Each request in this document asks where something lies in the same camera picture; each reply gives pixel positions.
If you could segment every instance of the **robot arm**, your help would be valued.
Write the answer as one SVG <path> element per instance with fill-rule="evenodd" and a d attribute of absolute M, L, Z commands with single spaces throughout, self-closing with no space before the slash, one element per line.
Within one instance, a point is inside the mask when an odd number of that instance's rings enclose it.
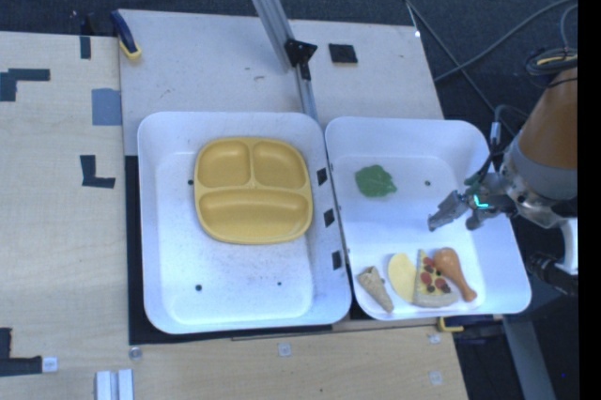
<path fill-rule="evenodd" d="M 578 294 L 578 219 L 566 218 L 553 207 L 578 196 L 578 67 L 557 74 L 536 103 L 524 126 L 503 153 L 498 172 L 488 172 L 491 158 L 483 169 L 466 180 L 463 192 L 451 192 L 439 209 L 427 219 L 430 231 L 461 217 L 471 216 L 466 227 L 473 230 L 487 218 L 499 214 L 520 215 L 543 228 L 561 228 L 565 258 L 535 260 L 530 268 L 539 276 L 553 270 L 567 275 Z"/>

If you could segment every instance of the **wooden table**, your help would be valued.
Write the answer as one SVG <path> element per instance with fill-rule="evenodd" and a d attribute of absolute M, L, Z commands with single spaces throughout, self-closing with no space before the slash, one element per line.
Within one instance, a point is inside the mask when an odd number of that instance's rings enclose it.
<path fill-rule="evenodd" d="M 423 322 L 141 345 L 133 360 L 123 130 L 93 124 L 91 99 L 120 91 L 119 51 L 115 38 L 92 37 L 91 58 L 82 46 L 0 33 L 0 72 L 51 73 L 0 101 L 0 328 L 12 329 L 10 358 L 58 361 L 53 373 L 0 377 L 0 399 L 93 398 L 95 374 L 120 369 L 146 400 L 467 398 L 451 333 Z M 82 185 L 83 155 L 113 188 Z"/>

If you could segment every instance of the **white tray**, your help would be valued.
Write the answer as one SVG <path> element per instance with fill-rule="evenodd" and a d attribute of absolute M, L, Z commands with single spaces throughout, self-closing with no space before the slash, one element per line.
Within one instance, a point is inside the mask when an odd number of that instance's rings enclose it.
<path fill-rule="evenodd" d="M 505 216 L 486 220 L 475 231 L 465 226 L 469 213 L 434 232 L 427 226 L 428 214 L 452 190 L 463 192 L 464 179 L 484 163 L 488 147 L 479 130 L 457 120 L 339 117 L 326 128 L 326 145 L 355 296 L 367 314 L 398 320 L 512 314 L 528 306 L 530 282 Z M 373 164 L 392 175 L 395 193 L 374 198 L 359 191 L 355 173 Z M 442 308 L 402 300 L 388 281 L 390 258 L 405 253 L 417 263 L 420 249 L 432 254 L 444 246 L 457 251 L 466 280 L 478 293 L 476 300 Z M 357 281 L 370 266 L 378 268 L 393 299 L 389 314 Z"/>
<path fill-rule="evenodd" d="M 286 141 L 304 157 L 314 215 L 306 233 L 271 245 L 211 238 L 194 207 L 193 168 L 200 148 L 226 136 Z M 344 247 L 328 180 L 323 131 L 300 113 L 162 112 L 138 130 L 144 305 L 167 333 L 326 325 L 350 306 Z"/>

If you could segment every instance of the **teal led light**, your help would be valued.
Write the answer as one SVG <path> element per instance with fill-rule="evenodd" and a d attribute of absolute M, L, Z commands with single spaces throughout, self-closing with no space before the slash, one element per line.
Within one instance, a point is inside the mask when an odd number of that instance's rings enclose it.
<path fill-rule="evenodd" d="M 480 203 L 480 199 L 478 198 L 477 194 L 475 194 L 473 196 L 473 202 L 476 204 L 476 207 L 478 207 L 478 208 L 488 208 L 488 203 Z"/>

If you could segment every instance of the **pepperoni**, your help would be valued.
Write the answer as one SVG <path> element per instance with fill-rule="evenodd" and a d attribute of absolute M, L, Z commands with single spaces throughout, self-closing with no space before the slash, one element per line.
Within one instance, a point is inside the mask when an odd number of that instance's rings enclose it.
<path fill-rule="evenodd" d="M 420 275 L 420 280 L 422 280 L 422 283 L 426 285 L 430 285 L 432 283 L 432 277 L 430 276 L 430 273 L 426 273 L 425 271 Z"/>

